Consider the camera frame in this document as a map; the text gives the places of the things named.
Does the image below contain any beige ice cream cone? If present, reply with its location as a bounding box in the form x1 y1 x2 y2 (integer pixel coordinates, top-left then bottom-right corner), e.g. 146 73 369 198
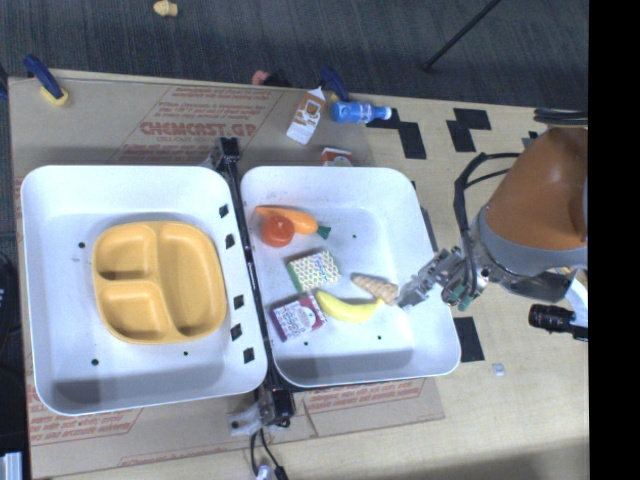
350 272 400 306

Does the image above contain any yellow divided plate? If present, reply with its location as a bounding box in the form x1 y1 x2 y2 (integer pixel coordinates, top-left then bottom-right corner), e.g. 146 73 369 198
91 220 229 346

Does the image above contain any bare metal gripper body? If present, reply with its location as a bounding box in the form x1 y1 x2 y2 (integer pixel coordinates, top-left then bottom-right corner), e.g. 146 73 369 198
433 247 496 307

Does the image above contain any orange carrot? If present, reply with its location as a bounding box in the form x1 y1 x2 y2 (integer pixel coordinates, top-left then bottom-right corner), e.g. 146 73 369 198
254 205 333 241

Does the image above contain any brown cardboard board, red print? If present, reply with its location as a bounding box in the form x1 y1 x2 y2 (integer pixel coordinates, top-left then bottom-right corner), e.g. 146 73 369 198
7 67 447 479

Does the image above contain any black block with thin wires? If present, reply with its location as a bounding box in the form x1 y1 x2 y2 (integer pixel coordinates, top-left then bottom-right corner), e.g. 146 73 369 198
256 386 297 428
218 136 242 163

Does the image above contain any orange can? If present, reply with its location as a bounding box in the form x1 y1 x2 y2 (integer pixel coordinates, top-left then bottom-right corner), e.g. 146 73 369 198
260 214 297 249

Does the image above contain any thin black rod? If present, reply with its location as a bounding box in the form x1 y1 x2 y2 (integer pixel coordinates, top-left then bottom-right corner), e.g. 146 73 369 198
223 155 284 394

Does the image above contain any small orange and white carton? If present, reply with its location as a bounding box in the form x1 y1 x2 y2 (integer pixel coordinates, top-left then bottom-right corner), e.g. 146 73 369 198
320 146 354 168

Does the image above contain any white plastic tray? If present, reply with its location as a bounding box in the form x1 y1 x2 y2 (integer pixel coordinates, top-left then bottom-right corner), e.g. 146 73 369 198
19 164 269 416
239 165 462 390

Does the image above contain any black cylinder on white bracket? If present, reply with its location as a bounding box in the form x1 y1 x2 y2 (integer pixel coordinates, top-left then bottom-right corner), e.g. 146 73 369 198
528 272 589 342

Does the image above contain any blue bottle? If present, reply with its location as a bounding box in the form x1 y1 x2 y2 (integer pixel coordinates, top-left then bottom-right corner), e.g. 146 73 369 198
330 99 393 125

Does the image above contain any yellow banana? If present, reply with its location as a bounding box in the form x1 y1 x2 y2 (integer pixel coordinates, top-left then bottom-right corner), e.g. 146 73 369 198
314 289 386 325

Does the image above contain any green patterned packet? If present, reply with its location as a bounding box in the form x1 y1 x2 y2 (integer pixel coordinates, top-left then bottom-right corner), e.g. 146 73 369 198
286 249 344 294

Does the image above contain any tall orange and white carton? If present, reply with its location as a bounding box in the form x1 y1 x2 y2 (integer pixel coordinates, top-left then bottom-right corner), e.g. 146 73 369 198
285 86 328 146

